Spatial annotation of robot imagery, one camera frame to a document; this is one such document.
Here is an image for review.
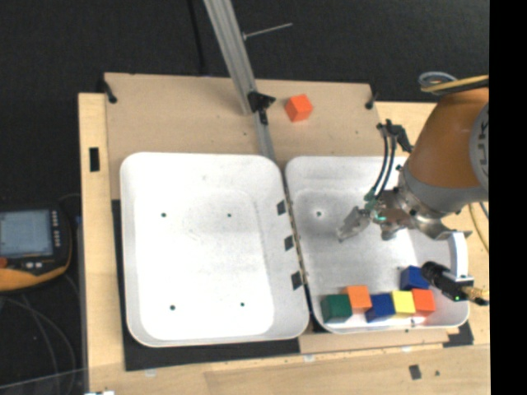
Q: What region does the green cube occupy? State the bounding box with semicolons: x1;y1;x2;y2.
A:
319;294;353;324

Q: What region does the black cylinder on white bracket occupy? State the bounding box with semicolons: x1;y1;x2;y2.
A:
420;230;477;303

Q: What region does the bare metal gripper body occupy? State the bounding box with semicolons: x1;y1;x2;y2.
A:
371;189;473;241

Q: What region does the brown flat board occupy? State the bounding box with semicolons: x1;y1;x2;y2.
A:
102;72;460;356

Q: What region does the white plastic tray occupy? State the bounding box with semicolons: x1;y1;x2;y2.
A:
119;151;311;348
283;156;471;336

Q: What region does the yellow cube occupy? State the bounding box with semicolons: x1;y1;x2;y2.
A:
390;290;417;316

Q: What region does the blue cube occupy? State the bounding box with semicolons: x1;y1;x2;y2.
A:
399;265;431;292
364;293;397;323

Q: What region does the orange cube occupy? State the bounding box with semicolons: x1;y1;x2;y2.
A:
341;285;373;314
284;94;314;123
411;288;437;317

